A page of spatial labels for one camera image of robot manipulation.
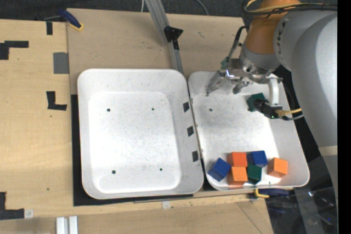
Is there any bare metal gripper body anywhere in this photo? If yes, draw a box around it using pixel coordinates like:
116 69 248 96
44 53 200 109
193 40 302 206
225 58 282 84

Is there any green cube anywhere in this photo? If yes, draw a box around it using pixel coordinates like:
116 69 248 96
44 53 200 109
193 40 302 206
246 92 267 113
246 163 263 184

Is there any white plastic tray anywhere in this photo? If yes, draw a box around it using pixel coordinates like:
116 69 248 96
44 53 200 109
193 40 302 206
188 71 311 192
77 68 205 200

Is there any orange cube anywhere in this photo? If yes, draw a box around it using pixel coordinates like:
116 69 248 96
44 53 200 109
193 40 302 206
227 151 248 168
267 157 289 179
227 166 249 187

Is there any blue cube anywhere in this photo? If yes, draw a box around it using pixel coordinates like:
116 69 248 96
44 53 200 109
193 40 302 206
207 157 232 182
248 150 269 168

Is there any pale wood board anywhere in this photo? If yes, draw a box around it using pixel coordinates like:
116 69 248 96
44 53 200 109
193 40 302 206
66 8 297 218

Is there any black cylinder on white bracket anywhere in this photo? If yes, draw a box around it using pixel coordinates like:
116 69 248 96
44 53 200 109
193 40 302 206
253 77 284 120

